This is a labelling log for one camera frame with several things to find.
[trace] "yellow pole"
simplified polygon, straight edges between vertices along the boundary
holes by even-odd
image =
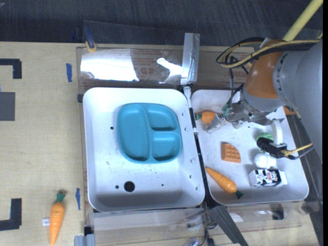
[[[322,4],[323,0],[312,0],[282,39],[285,41],[293,40]]]

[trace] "small black hole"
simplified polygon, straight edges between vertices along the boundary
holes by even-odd
[[[125,182],[125,184],[124,184],[124,189],[125,189],[127,192],[133,192],[133,191],[134,191],[134,188],[135,188],[135,186],[134,186],[134,183],[133,183],[133,182],[131,182],[131,181],[127,181],[127,182]]]

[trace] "blue plate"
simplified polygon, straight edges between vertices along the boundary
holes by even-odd
[[[182,149],[178,119],[163,105],[133,103],[122,106],[116,130],[120,151],[132,162],[171,161]]]

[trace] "brown waffle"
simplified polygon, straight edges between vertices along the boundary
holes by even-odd
[[[221,144],[221,154],[224,161],[240,163],[240,154],[239,151],[228,143]]]

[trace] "wooden table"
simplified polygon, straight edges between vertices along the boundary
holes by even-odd
[[[84,179],[76,48],[81,44],[0,42],[0,58],[19,58],[22,79],[12,78],[12,66],[0,66],[2,92],[15,92],[15,121],[0,121],[0,220],[9,219],[11,198],[22,199],[22,225],[0,231],[0,245],[49,245],[43,218],[49,217],[58,190],[64,189],[66,213],[57,246],[74,245],[85,224]],[[72,65],[68,82],[66,63]],[[81,192],[77,207],[76,188]],[[318,245],[308,215],[301,227],[243,232],[249,245]],[[216,244],[231,243],[226,235]],[[187,239],[170,241],[184,245]],[[167,245],[167,241],[135,245]]]

